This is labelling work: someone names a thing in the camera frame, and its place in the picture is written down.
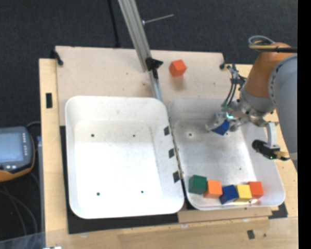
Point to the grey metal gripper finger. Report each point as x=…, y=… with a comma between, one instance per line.
x=235, y=126
x=214, y=121

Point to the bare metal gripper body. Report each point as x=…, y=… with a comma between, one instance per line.
x=246, y=114

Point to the blue cube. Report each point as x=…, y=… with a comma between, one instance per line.
x=221, y=129
x=228, y=193

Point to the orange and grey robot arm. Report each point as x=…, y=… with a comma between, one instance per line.
x=280, y=87

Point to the white plastic tray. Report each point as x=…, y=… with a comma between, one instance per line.
x=217, y=154
x=114, y=159

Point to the thin black and white rod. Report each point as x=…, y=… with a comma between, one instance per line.
x=175, y=146

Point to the orange cube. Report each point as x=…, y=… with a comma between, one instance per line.
x=177, y=67
x=256, y=188
x=213, y=188

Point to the yellow cube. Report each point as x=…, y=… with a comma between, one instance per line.
x=244, y=191

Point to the green cube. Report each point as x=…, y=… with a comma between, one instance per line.
x=197, y=184

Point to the pale wood board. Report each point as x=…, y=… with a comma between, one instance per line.
x=106, y=71

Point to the black cylinder on white bracket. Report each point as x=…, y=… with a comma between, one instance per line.
x=261, y=146

